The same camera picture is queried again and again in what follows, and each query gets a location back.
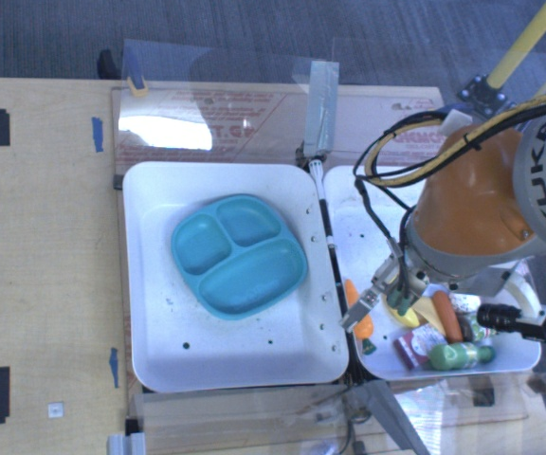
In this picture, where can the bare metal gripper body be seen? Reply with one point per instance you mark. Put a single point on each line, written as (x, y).
(396, 280)

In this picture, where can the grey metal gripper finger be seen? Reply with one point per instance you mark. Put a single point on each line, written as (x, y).
(359, 312)

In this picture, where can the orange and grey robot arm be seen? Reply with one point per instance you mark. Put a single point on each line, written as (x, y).
(472, 206)

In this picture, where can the orange carrot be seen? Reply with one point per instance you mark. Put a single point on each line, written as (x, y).
(364, 329)

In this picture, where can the yellow banana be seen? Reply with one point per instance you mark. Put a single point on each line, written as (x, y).
(408, 318)

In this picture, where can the yellow wedge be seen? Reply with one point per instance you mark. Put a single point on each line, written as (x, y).
(428, 312)

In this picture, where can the white plastic tray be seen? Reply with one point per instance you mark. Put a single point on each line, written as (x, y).
(353, 235)
(169, 339)

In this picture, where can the orange-brown sausage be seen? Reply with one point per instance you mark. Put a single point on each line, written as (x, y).
(447, 318)

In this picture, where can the red and white carton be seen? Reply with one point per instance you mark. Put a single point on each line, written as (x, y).
(417, 346)

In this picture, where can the thin black and white rod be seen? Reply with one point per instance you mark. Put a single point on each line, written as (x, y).
(326, 218)

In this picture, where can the green bottle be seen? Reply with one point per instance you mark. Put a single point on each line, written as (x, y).
(453, 356)

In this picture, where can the blue divided plate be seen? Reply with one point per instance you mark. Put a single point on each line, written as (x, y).
(240, 259)

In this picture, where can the black cylinder on white bracket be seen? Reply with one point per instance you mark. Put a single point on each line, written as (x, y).
(498, 318)

